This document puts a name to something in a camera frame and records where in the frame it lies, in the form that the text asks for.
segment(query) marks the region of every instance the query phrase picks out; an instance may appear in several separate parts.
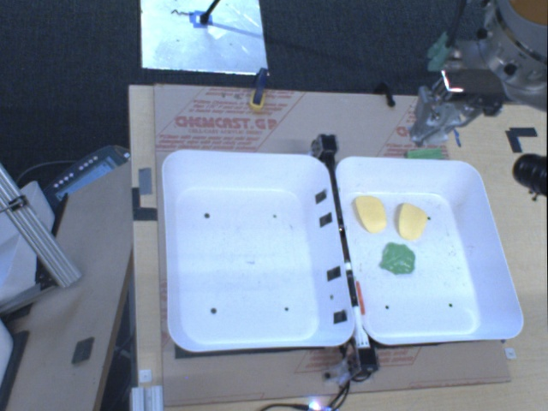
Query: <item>empty white tray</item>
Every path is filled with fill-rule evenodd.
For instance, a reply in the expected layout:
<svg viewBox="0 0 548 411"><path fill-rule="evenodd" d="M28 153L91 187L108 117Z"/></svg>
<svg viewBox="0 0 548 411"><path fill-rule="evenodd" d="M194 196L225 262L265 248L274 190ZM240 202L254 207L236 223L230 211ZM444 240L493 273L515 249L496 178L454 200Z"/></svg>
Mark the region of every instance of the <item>empty white tray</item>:
<svg viewBox="0 0 548 411"><path fill-rule="evenodd" d="M346 158L342 214L366 332L384 344L504 339L521 309L480 175L461 162ZM163 165L168 326L190 351L346 342L353 310L328 170L304 155L179 151ZM359 223L356 196L389 223ZM431 218L420 239L396 230L409 202ZM388 242L415 270L380 268Z"/></svg>

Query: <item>black electronic device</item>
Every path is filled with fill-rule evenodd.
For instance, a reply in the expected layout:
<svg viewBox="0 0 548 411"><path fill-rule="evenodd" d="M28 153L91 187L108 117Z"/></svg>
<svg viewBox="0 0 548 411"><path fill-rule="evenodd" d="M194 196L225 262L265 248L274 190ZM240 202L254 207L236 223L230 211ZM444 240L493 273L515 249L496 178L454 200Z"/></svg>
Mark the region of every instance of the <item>black electronic device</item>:
<svg viewBox="0 0 548 411"><path fill-rule="evenodd" d="M85 156L44 189L44 195L53 210L57 208L65 195L83 188L116 167L126 163L129 151L121 146L105 146Z"/></svg>

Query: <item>black pole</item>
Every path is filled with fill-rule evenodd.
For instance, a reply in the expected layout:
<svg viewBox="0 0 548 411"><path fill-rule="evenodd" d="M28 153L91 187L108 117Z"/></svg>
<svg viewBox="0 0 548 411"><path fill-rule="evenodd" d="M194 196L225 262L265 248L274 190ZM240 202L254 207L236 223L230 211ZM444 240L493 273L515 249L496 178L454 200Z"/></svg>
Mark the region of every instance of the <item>black pole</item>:
<svg viewBox="0 0 548 411"><path fill-rule="evenodd" d="M200 24L207 24L207 22L209 21L209 16L211 15L211 12L213 12L213 10L215 9L215 7L220 1L221 0L213 0L213 3L207 9L207 11L204 12L202 15L200 15Z"/></svg>

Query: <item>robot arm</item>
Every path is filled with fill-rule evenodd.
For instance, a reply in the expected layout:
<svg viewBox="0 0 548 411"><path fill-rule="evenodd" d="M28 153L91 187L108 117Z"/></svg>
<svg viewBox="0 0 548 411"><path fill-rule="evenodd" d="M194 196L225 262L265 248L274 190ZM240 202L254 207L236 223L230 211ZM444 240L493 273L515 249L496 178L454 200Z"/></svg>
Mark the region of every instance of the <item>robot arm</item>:
<svg viewBox="0 0 548 411"><path fill-rule="evenodd" d="M442 143L481 114L498 114L507 101L546 111L548 0L482 4L485 21L477 40L455 40L454 22L429 50L429 69L441 71L441 78L419 89L410 130L418 146Z"/></svg>

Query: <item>black cylinder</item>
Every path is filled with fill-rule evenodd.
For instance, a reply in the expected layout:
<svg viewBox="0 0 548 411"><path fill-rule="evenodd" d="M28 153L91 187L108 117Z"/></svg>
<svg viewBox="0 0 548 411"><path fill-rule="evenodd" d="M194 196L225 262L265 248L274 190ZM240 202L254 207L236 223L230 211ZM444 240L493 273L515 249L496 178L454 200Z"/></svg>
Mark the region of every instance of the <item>black cylinder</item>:
<svg viewBox="0 0 548 411"><path fill-rule="evenodd" d="M514 178L531 192L546 196L546 157L525 154L514 163Z"/></svg>

